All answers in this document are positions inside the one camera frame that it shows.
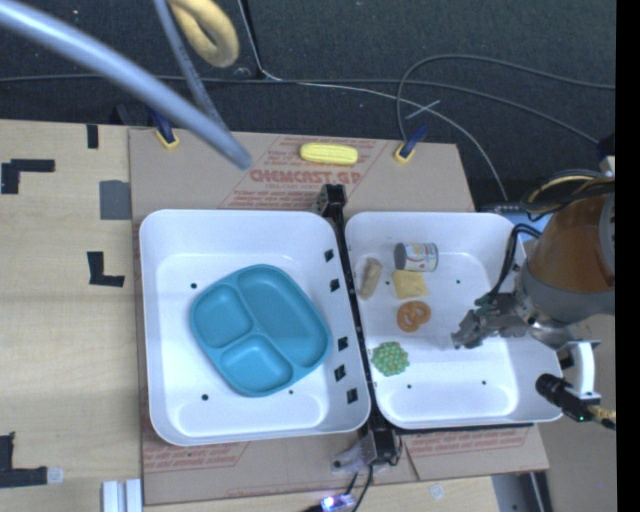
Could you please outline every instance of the blue divided plate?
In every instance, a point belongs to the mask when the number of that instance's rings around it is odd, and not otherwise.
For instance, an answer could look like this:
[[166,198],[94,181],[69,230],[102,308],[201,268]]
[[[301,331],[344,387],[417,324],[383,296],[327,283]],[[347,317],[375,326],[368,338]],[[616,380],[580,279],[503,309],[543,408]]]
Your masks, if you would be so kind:
[[202,292],[191,330],[238,393],[267,396],[315,370],[329,355],[331,331],[302,289],[277,267],[254,265]]

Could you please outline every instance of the cardboard box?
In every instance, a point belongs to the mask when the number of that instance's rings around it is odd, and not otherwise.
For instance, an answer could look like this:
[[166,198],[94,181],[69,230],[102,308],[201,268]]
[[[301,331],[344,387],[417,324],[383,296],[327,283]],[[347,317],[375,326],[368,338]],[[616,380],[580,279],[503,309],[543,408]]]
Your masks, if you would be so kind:
[[[455,146],[419,144],[406,165],[393,160],[398,143],[276,134],[236,134],[254,165],[239,171],[188,132],[165,150],[153,130],[130,130],[132,216],[140,364],[142,458],[147,505],[340,490],[352,475],[333,474],[331,461],[358,441],[356,432],[293,439],[178,447],[162,441],[148,420],[145,336],[138,230],[160,209],[310,210],[325,183],[345,185],[348,218],[363,211],[474,211]],[[304,142],[358,148],[353,167],[304,162]],[[374,484],[541,470],[548,462],[536,426],[403,436],[400,463]]]

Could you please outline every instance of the silver can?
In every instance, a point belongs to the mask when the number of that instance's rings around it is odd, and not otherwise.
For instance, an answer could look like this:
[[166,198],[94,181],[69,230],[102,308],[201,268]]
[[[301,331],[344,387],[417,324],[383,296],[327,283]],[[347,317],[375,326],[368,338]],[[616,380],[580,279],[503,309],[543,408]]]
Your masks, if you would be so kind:
[[433,272],[438,266],[438,247],[433,243],[400,243],[393,255],[398,270]]

